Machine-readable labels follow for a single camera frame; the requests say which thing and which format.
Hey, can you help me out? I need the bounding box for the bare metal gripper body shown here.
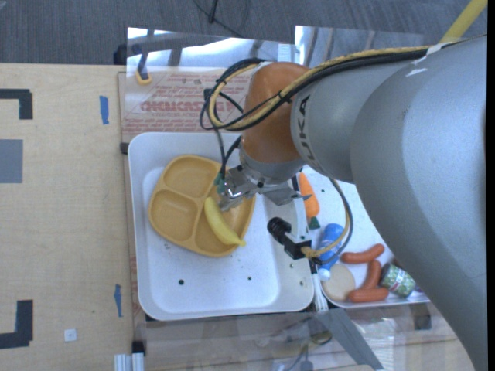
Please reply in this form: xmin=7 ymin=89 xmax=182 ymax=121
xmin=224 ymin=165 xmax=294 ymax=199

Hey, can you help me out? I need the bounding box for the orange carrot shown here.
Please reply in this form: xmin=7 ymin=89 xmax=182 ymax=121
xmin=297 ymin=172 xmax=322 ymax=230

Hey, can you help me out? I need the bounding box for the yellow banana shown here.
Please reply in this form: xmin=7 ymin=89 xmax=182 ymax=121
xmin=203 ymin=196 xmax=248 ymax=248

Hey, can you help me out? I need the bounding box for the yellow divided plate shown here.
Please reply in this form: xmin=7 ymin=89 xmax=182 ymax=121
xmin=148 ymin=154 xmax=257 ymax=259

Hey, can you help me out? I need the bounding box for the blue bottle white cap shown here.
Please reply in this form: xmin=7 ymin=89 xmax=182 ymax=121
xmin=316 ymin=223 xmax=347 ymax=282

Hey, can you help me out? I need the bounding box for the white plastic tray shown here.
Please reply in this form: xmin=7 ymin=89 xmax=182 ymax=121
xmin=298 ymin=164 xmax=432 ymax=310
xmin=127 ymin=131 xmax=316 ymax=322

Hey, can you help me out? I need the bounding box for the red sausage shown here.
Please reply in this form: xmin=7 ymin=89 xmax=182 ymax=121
xmin=346 ymin=287 xmax=390 ymax=305
xmin=340 ymin=243 xmax=386 ymax=265
xmin=360 ymin=260 xmax=383 ymax=291

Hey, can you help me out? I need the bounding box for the round tan biscuit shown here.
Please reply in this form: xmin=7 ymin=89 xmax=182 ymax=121
xmin=321 ymin=263 xmax=357 ymax=302

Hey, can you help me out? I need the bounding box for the brown cardboard board red print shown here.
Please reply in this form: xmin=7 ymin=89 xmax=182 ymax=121
xmin=118 ymin=66 xmax=461 ymax=371

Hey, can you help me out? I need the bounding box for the green can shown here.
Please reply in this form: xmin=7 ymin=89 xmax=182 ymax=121
xmin=378 ymin=263 xmax=417 ymax=299

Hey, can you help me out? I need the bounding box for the black cylinder on white bracket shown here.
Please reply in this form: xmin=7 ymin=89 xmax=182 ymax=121
xmin=266 ymin=201 xmax=313 ymax=261

